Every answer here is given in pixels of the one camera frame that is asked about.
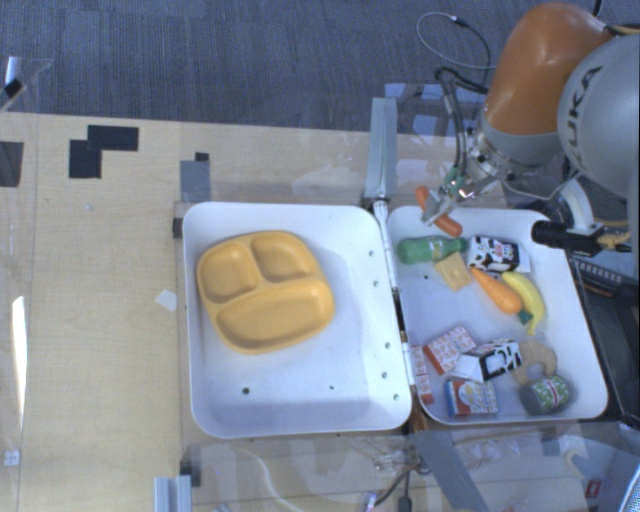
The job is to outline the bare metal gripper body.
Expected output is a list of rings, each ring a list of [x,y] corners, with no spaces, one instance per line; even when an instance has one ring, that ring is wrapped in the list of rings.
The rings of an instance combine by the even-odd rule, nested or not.
[[[485,172],[464,150],[457,149],[454,160],[443,164],[444,177],[438,187],[438,199],[444,202],[464,202],[490,194],[498,179]]]

